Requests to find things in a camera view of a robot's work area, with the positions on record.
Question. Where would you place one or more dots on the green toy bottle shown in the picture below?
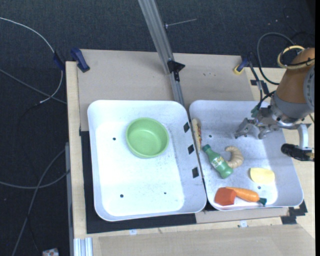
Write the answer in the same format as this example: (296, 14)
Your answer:
(220, 163)

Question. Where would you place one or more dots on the black cylinder on white bracket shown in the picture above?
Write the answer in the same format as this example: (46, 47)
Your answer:
(296, 151)

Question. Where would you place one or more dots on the white plastic tray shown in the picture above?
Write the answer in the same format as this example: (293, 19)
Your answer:
(140, 180)
(272, 155)

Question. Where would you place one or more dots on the brown cardboard board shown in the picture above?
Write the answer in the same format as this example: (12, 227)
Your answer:
(125, 77)

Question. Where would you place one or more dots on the orange toy carrot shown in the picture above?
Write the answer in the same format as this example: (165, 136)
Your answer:
(246, 194)

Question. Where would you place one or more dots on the red-orange block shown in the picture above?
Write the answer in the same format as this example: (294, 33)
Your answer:
(225, 196)

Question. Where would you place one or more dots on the small white patterned box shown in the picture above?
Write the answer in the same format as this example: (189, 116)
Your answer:
(50, 252)

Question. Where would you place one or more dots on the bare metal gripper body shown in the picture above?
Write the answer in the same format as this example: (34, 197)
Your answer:
(268, 120)

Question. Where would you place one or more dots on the yellow toy slice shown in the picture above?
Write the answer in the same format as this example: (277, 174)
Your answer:
(262, 175)

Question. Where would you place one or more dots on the beige toy croissant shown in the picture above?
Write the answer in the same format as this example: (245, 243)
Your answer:
(237, 158)

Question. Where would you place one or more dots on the green bowl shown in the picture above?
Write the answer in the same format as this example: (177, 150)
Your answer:
(147, 138)

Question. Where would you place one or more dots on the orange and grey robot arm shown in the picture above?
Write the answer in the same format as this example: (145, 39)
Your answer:
(292, 85)

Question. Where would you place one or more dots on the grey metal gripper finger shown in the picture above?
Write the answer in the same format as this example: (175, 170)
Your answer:
(265, 132)
(246, 127)

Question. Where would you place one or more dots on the toy pizza slice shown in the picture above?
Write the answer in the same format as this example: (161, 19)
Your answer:
(197, 132)

